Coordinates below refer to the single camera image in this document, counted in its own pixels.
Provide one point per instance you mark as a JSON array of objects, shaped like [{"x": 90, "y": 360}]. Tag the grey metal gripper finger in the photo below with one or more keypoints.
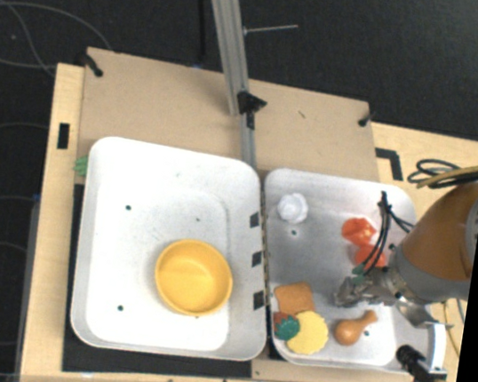
[
  {"x": 358, "y": 298},
  {"x": 342, "y": 294}
]

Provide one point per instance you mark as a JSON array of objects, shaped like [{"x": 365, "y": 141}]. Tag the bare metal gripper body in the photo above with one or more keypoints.
[{"x": 381, "y": 289}]

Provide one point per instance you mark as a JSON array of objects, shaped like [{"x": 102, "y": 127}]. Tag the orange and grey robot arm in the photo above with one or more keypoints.
[{"x": 439, "y": 244}]

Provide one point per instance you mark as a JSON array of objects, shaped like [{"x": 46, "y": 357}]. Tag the brown toy chicken drumstick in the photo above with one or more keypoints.
[{"x": 349, "y": 329}]

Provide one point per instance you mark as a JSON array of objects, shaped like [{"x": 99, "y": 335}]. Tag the white plastic tray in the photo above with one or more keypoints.
[
  {"x": 133, "y": 236},
  {"x": 322, "y": 262}
]

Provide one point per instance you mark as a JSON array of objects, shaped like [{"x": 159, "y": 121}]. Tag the brown toy bread slice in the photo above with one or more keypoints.
[{"x": 294, "y": 297}]

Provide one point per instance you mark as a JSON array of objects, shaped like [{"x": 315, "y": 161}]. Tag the yellow wavy toy biscuit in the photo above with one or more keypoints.
[{"x": 310, "y": 334}]

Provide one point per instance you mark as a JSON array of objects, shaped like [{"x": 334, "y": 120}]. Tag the red toy pepper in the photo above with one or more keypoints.
[{"x": 358, "y": 230}]

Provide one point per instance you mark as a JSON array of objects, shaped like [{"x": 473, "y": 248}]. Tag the red and green toy strawberry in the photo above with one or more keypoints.
[{"x": 286, "y": 326}]

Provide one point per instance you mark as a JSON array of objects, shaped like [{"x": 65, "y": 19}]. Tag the yellow bowl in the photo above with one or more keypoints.
[{"x": 194, "y": 277}]

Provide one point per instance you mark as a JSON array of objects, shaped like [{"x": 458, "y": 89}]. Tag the brown cardboard board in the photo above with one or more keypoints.
[{"x": 167, "y": 107}]

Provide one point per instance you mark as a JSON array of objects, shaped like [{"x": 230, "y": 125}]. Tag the black cylinder on white bracket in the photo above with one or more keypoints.
[{"x": 418, "y": 364}]

